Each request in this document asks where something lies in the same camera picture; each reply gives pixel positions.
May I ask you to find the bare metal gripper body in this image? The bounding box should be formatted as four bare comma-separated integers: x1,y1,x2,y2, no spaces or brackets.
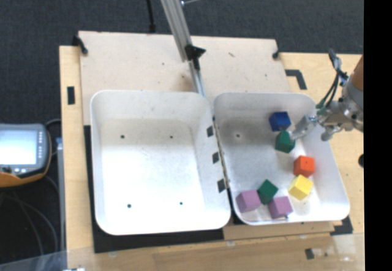
315,95,364,133

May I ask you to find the green cube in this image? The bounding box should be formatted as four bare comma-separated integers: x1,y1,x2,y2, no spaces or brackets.
256,178,279,205
274,129,296,155

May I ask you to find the blue cube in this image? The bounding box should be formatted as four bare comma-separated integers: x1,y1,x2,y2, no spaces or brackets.
268,110,292,132

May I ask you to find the orange cube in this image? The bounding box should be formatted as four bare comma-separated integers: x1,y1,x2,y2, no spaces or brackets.
293,155,316,178

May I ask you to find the white plastic tray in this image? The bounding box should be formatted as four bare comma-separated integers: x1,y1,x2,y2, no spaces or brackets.
89,89,232,237
212,91,351,226

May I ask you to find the yellow cube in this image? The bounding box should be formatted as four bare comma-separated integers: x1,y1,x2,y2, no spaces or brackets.
288,174,314,201

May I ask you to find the purple cube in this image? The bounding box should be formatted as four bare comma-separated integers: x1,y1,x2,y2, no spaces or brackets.
235,189,262,214
267,196,294,220

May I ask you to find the pale wood flat board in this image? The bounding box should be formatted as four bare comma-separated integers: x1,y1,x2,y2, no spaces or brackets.
78,30,336,242

